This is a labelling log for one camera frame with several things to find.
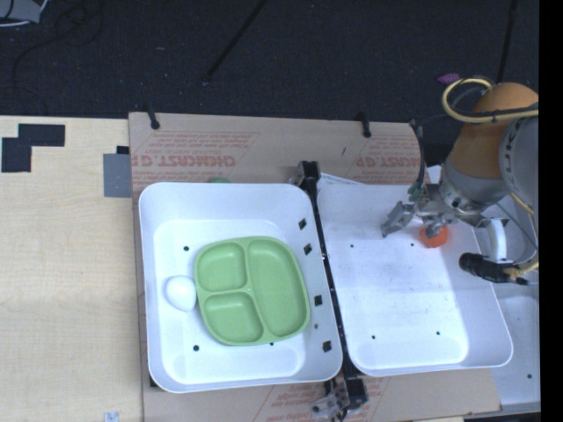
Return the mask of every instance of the black cable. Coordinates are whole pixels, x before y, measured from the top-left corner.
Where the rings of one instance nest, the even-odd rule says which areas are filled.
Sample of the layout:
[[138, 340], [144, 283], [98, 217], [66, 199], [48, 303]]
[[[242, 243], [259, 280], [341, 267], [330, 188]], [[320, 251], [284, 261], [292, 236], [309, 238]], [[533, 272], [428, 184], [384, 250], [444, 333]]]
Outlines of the black cable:
[[203, 85], [207, 85], [207, 84], [210, 83], [212, 76], [216, 73], [217, 69], [219, 69], [219, 66], [221, 66], [223, 61], [227, 58], [230, 51], [237, 45], [237, 43], [243, 37], [243, 35], [245, 34], [245, 31], [251, 25], [253, 20], [258, 17], [258, 15], [260, 14], [260, 11], [264, 7], [264, 5], [267, 3], [267, 1], [268, 0], [259, 0], [258, 1], [256, 6], [254, 7], [254, 9], [252, 10], [251, 14], [248, 16], [248, 18], [245, 20], [245, 22], [242, 24], [242, 26], [240, 28], [238, 28], [237, 32], [235, 33], [235, 36], [230, 40], [227, 47], [221, 52], [221, 54], [215, 60], [213, 65], [204, 74], [203, 79], [202, 79]]
[[510, 13], [508, 14], [508, 26], [504, 38], [504, 44], [502, 46], [501, 66], [499, 67], [499, 75], [497, 76], [496, 79], [497, 83], [501, 83], [504, 78], [504, 69], [506, 67], [506, 63], [508, 59], [508, 50], [510, 49], [512, 30], [514, 27], [514, 21], [516, 19], [516, 14], [518, 12], [518, 3], [519, 0], [512, 0], [510, 3]]
[[[18, 102], [23, 102], [23, 107], [28, 107], [29, 106], [29, 98], [27, 98], [24, 95], [16, 95], [16, 96], [8, 96], [8, 97], [3, 97], [3, 94], [6, 94], [8, 92], [12, 92], [13, 94], [22, 94], [22, 93], [29, 93], [32, 96], [37, 98], [37, 101], [39, 102], [40, 106], [43, 109], [43, 114], [47, 114], [47, 102], [45, 101], [44, 98], [42, 98], [37, 92], [32, 91], [31, 89], [25, 88], [25, 87], [14, 87], [14, 86], [1, 86], [0, 87], [0, 113], [2, 114], [8, 114], [10, 113], [8, 111], [8, 109], [11, 109], [11, 113], [15, 113], [13, 111], [14, 108], [14, 101], [18, 101]], [[2, 104], [3, 100], [7, 100], [8, 101], [8, 105], [6, 105], [6, 110], [4, 110]], [[25, 109], [23, 111], [17, 111], [17, 114], [26, 114], [29, 113], [28, 111], [26, 111]]]
[[461, 102], [464, 98], [466, 98], [468, 95], [473, 94], [474, 92], [481, 92], [482, 89], [479, 88], [478, 86], [475, 86], [473, 88], [470, 89], [466, 89], [465, 91], [463, 91], [461, 94], [459, 94], [456, 98], [454, 98], [454, 101], [451, 104], [452, 108], [456, 108], [457, 109], [457, 105], [459, 104], [459, 102]]
[[[486, 76], [474, 76], [473, 78], [479, 78], [479, 79], [483, 79], [489, 82], [490, 86], [493, 87], [496, 85], [496, 82], [492, 81], [490, 78], [487, 78]], [[450, 94], [452, 94], [454, 92], [455, 89], [457, 89], [459, 86], [461, 86], [462, 84], [466, 84], [464, 82], [464, 80], [460, 81], [456, 86], [454, 86], [451, 89]], [[475, 119], [480, 119], [483, 117], [492, 117], [493, 120], [492, 122], [496, 122], [496, 120], [494, 119], [495, 117], [498, 117], [500, 115], [506, 115], [506, 114], [519, 114], [522, 111], [526, 111], [529, 110], [530, 107], [522, 107], [522, 108], [509, 108], [509, 109], [497, 109], [494, 111], [480, 111], [478, 113], [475, 113], [473, 110], [463, 110], [460, 108], [457, 108], [457, 104], [460, 103], [460, 101], [465, 98], [469, 93], [474, 92], [476, 90], [480, 89], [480, 86], [476, 86], [474, 88], [470, 88], [469, 90], [466, 90], [464, 92], [462, 92], [459, 96], [457, 96], [454, 99], [454, 102], [450, 104], [449, 100], [451, 95], [448, 95], [447, 97], [447, 103], [450, 106], [450, 108], [455, 111], [456, 113], [466, 116], [466, 117], [473, 117]]]
[[[83, 29], [84, 26], [91, 25], [91, 21], [95, 18], [99, 18], [99, 26], [97, 30], [94, 31], [94, 34], [91, 35], [88, 40], [84, 42], [84, 44], [93, 42], [103, 28], [104, 0], [93, 0], [93, 2], [89, 0], [52, 0], [52, 10], [58, 8], [58, 4], [60, 2], [69, 4], [69, 7], [62, 10], [58, 17], [55, 19], [55, 22], [53, 24], [54, 34], [51, 39], [47, 39], [43, 42], [35, 44], [20, 53], [12, 64], [11, 86], [4, 86], [0, 88], [0, 90], [4, 91], [12, 90], [12, 92], [14, 93], [17, 93], [18, 91], [32, 93], [35, 97], [38, 97], [40, 99], [42, 106], [44, 107], [44, 115], [48, 115], [48, 108], [40, 95], [37, 92], [34, 92], [26, 87], [20, 86], [18, 83], [18, 68], [20, 63], [33, 51], [70, 38], [73, 34], [76, 34], [79, 30]], [[63, 26], [65, 21], [69, 22], [69, 25]]]
[[10, 8], [8, 8], [8, 12], [6, 12], [3, 16], [0, 16], [0, 20], [8, 20], [10, 18], [13, 9], [14, 9], [14, 0], [10, 0]]
[[410, 127], [414, 131], [414, 135], [416, 136], [416, 140], [419, 143], [419, 152], [420, 152], [420, 168], [419, 168], [419, 176], [414, 182], [416, 184], [416, 189], [421, 189], [422, 184], [424, 183], [424, 174], [426, 171], [426, 159], [424, 153], [424, 139], [423, 139], [423, 131], [422, 131], [422, 124], [415, 119], [412, 119], [409, 122]]

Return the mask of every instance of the black tape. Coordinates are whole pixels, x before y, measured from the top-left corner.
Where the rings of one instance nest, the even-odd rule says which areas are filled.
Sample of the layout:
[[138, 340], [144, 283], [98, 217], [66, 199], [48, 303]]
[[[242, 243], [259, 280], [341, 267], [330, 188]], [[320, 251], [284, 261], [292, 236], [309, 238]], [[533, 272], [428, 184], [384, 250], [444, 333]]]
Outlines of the black tape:
[[19, 124], [18, 137], [2, 139], [2, 172], [31, 172], [32, 147], [64, 147], [64, 125]]

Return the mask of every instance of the yellow cable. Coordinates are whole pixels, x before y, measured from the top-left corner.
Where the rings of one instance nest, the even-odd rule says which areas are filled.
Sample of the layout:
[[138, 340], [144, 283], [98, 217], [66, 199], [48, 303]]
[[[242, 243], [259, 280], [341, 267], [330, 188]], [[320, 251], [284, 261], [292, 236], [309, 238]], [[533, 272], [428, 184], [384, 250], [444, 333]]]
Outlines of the yellow cable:
[[522, 207], [529, 215], [534, 215], [534, 210], [526, 205], [523, 200], [518, 197], [515, 193], [511, 193], [510, 197], [520, 206]]
[[529, 271], [537, 270], [539, 272], [539, 252], [536, 251], [534, 256], [526, 261], [528, 263], [527, 266], [524, 266], [524, 263], [520, 263], [515, 265], [514, 267], [509, 267], [506, 270], [506, 273], [510, 275], [510, 278], [517, 278]]
[[460, 113], [454, 111], [450, 104], [448, 103], [448, 96], [450, 92], [459, 84], [468, 84], [468, 83], [476, 83], [482, 84], [486, 87], [487, 90], [493, 87], [493, 84], [483, 78], [462, 78], [457, 80], [456, 82], [450, 84], [446, 90], [442, 94], [442, 106], [444, 111], [453, 117], [456, 120], [460, 120], [462, 122], [469, 122], [469, 123], [487, 123], [493, 121], [501, 121], [501, 120], [511, 120], [511, 119], [519, 119], [522, 117], [533, 117], [538, 116], [538, 109], [531, 109], [531, 110], [522, 110], [519, 113], [508, 113], [508, 114], [497, 114], [497, 115], [490, 115], [490, 116], [464, 116]]

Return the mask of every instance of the cardboard sheet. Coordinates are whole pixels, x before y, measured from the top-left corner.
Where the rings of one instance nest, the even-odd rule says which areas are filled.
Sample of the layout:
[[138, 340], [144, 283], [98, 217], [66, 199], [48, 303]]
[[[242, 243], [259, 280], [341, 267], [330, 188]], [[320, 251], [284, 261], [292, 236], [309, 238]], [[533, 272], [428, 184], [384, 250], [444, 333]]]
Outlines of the cardboard sheet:
[[[235, 183], [283, 183], [300, 161], [317, 161], [322, 172], [361, 183], [404, 184], [407, 198], [420, 164], [412, 129], [405, 123], [371, 122], [372, 136], [366, 138], [361, 123], [349, 120], [166, 113], [156, 117], [160, 128], [153, 130], [147, 113], [129, 115], [145, 420], [317, 420], [311, 404], [324, 395], [323, 383], [190, 394], [171, 394], [150, 386], [138, 198], [146, 186], [158, 181], [227, 178]], [[442, 418], [500, 409], [487, 369], [364, 377], [363, 381], [369, 401], [348, 413], [346, 421]]]

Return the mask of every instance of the orange object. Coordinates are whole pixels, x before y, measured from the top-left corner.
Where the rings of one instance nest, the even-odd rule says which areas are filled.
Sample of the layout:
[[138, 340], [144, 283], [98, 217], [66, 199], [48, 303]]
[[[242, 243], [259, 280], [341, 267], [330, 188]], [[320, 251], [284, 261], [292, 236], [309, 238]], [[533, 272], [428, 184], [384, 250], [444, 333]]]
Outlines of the orange object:
[[[473, 108], [474, 113], [525, 108], [539, 100], [532, 89], [518, 83], [501, 83], [490, 88]], [[499, 150], [512, 120], [495, 123], [465, 123], [450, 153], [457, 171], [477, 178], [501, 178]]]
[[448, 227], [441, 227], [438, 234], [433, 237], [426, 236], [426, 227], [424, 227], [420, 230], [420, 240], [433, 249], [440, 247], [440, 245], [444, 245], [448, 242]]

